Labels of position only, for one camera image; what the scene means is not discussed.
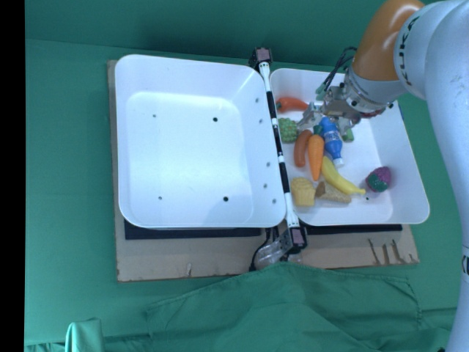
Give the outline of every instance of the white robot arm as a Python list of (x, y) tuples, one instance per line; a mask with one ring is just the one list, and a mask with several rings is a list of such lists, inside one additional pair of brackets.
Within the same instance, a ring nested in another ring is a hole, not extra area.
[(446, 352), (469, 351), (469, 0), (388, 0), (376, 12), (323, 113), (358, 123), (401, 94), (427, 101), (462, 224), (462, 278)]

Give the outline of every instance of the orange toy vegetable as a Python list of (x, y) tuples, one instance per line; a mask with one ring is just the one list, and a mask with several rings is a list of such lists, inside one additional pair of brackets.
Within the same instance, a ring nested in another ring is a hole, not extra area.
[(306, 129), (302, 131), (295, 141), (295, 147), (293, 148), (293, 159), (295, 160), (296, 167), (304, 167), (306, 164), (306, 148), (308, 146), (308, 140), (313, 133)]
[(283, 97), (277, 100), (276, 107), (278, 112), (286, 112), (291, 109), (304, 111), (308, 108), (308, 104), (298, 98)]
[(319, 135), (321, 127), (314, 126), (314, 134), (308, 140), (309, 169), (314, 181), (318, 181), (321, 174), (322, 157), (324, 156), (324, 139)]

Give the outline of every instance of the yellow banana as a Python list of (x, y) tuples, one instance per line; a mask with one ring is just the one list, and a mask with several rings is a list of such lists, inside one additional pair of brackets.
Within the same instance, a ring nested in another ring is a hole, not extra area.
[(365, 194), (365, 189), (359, 188), (352, 184), (349, 180), (342, 177), (338, 172), (334, 163), (327, 157), (322, 157), (322, 166), (321, 166), (321, 173), (324, 176), (325, 180), (330, 183), (332, 186), (340, 190), (342, 193), (345, 194)]

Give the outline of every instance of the green fabric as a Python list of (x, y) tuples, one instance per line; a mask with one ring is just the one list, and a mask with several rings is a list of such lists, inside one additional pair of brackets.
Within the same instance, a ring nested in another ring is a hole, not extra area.
[(449, 331), (425, 329), (408, 281), (279, 263), (148, 312), (154, 351), (429, 352)]

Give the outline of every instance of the green wall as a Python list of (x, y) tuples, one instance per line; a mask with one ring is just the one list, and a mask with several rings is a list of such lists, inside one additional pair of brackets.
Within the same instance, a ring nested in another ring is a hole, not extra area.
[(384, 1), (25, 0), (26, 38), (332, 65)]

